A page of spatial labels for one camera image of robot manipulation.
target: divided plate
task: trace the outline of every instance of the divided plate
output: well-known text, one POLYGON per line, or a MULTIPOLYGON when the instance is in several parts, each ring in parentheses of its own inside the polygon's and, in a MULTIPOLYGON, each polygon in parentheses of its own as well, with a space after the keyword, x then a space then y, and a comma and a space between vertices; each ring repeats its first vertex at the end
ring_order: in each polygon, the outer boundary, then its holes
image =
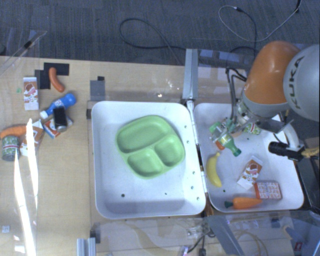
POLYGON ((171 170, 185 158, 185 149, 170 124, 157 115, 147 115, 123 126, 116 145, 133 173, 151 179, 171 170))

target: toy bottle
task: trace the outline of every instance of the toy bottle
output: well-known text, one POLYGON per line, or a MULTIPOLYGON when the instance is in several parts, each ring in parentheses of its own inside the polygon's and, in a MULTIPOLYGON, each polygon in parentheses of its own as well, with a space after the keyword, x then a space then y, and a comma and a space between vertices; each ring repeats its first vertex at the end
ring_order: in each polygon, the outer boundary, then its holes
POLYGON ((72 93, 67 93, 62 98, 59 98, 51 103, 47 110, 41 111, 40 116, 42 119, 47 119, 48 116, 52 115, 55 108, 64 107, 65 109, 69 108, 76 104, 76 97, 72 93))
POLYGON ((218 142, 220 142, 223 147, 230 149, 235 157, 241 154, 241 150, 235 146, 234 138, 232 138, 229 133, 220 137, 218 142))

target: juice box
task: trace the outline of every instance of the juice box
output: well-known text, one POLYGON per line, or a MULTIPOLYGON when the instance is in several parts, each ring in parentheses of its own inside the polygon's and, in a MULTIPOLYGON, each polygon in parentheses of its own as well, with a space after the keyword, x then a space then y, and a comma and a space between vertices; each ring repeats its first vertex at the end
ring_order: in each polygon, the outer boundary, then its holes
POLYGON ((24 110, 27 111, 39 109, 38 85, 36 77, 23 78, 23 100, 24 110))
MULTIPOLYGON (((38 120, 32 124, 32 130, 33 130, 33 138, 34 138, 34 149, 37 151, 45 132, 41 124, 41 120, 38 120)), ((20 145, 20 152, 21 152, 21 155, 26 157, 28 156, 28 143, 27 143, 26 136, 24 137, 24 140, 20 145)))
POLYGON ((246 190, 252 188, 261 172, 263 162, 255 156, 246 163, 244 171, 237 183, 246 190))
MULTIPOLYGON (((73 124, 72 120, 69 117, 66 117, 66 121, 68 127, 70 127, 73 124)), ((50 120, 46 121, 43 125, 43 128, 52 139, 58 137, 61 134, 61 132, 58 132, 56 129, 54 118, 51 118, 50 120)))
POLYGON ((281 191, 278 182, 259 181, 254 184, 256 198, 258 199, 281 199, 281 191))

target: toy carrot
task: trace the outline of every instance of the toy carrot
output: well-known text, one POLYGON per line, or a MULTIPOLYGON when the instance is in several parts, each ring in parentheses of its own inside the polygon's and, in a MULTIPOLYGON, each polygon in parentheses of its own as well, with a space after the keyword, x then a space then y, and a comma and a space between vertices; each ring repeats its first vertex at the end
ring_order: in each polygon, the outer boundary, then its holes
POLYGON ((26 133, 27 133, 26 125, 12 126, 0 132, 0 139, 2 140, 4 137, 9 135, 20 137, 26 133))
POLYGON ((251 208, 253 206, 256 206, 258 204, 261 204, 262 200, 257 198, 251 198, 251 197, 235 197, 232 202, 225 201, 224 206, 226 208, 229 208, 233 206, 234 209, 240 210, 240 209, 247 209, 251 208))

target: can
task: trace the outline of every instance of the can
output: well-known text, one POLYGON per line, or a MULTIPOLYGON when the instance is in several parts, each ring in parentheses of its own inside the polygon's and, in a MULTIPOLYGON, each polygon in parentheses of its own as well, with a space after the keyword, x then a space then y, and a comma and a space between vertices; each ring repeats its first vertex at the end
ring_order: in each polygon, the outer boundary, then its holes
POLYGON ((261 129, 258 126, 256 126, 254 123, 250 122, 243 129, 243 132, 248 134, 259 135, 261 133, 261 129))
POLYGON ((14 161, 20 157, 19 139, 16 136, 6 136, 2 139, 2 159, 5 161, 14 161))

